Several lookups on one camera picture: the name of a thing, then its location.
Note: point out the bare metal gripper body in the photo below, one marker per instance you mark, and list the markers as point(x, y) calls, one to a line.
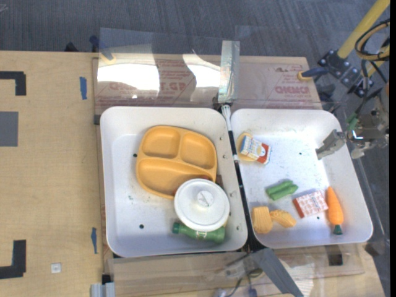
point(372, 128)

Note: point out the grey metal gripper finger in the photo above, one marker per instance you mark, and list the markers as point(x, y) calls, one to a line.
point(360, 151)
point(331, 142)

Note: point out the white plastic tray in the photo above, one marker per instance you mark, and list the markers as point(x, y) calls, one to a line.
point(309, 166)
point(130, 196)

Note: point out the orange carrot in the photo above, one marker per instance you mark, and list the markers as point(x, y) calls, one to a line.
point(335, 207)

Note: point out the red and white packet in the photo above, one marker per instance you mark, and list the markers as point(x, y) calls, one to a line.
point(310, 204)

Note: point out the green bean pods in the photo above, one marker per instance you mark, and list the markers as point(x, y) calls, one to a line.
point(281, 190)

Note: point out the white red blue carton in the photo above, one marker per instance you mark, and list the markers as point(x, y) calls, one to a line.
point(255, 149)

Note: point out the yellow corn piece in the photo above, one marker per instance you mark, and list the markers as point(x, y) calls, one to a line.
point(261, 220)
point(284, 218)

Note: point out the brown cardboard board red print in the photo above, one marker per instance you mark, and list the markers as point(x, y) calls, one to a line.
point(263, 82)

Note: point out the thin black and white rod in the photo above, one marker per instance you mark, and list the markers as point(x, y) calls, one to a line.
point(235, 156)

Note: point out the white round lidded bowl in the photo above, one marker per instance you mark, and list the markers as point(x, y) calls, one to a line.
point(201, 204)

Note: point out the green bottle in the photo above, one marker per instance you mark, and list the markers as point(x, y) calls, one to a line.
point(201, 234)

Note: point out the orange divided plate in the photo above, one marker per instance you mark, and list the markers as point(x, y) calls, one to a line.
point(161, 173)

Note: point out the small white square tile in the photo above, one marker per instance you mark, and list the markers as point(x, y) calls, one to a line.
point(56, 268)

